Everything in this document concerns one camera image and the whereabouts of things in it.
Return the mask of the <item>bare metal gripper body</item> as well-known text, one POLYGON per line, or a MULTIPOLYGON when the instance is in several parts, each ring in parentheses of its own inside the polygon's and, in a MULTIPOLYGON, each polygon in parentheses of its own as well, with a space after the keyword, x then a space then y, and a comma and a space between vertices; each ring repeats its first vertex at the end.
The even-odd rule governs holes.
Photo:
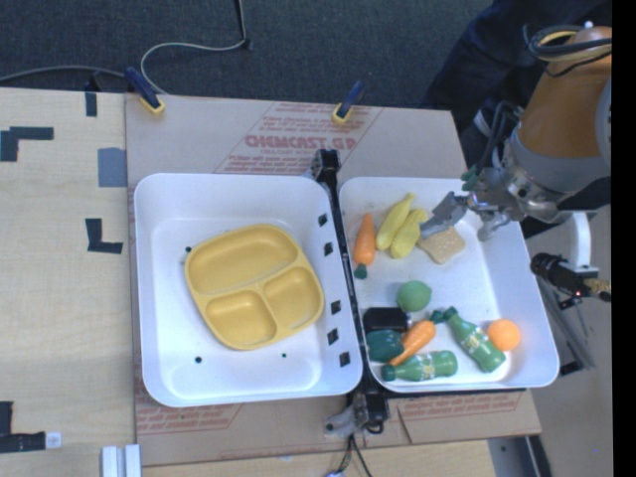
POLYGON ((472 166, 465 173, 465 192, 467 207, 491 220, 533 218, 561 224, 572 215, 572 210, 558 207, 568 194, 545 187, 513 160, 482 169, 472 166))

